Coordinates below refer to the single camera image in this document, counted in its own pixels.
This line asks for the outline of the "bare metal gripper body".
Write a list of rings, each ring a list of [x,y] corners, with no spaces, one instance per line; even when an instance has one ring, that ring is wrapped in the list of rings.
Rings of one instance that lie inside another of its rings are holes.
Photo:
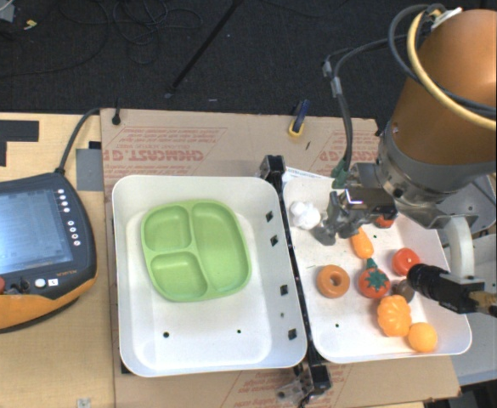
[[[478,221],[472,185],[444,190],[413,180],[390,161],[357,163],[344,190],[344,206],[362,224],[399,214],[430,230],[443,230],[457,219],[473,227]]]

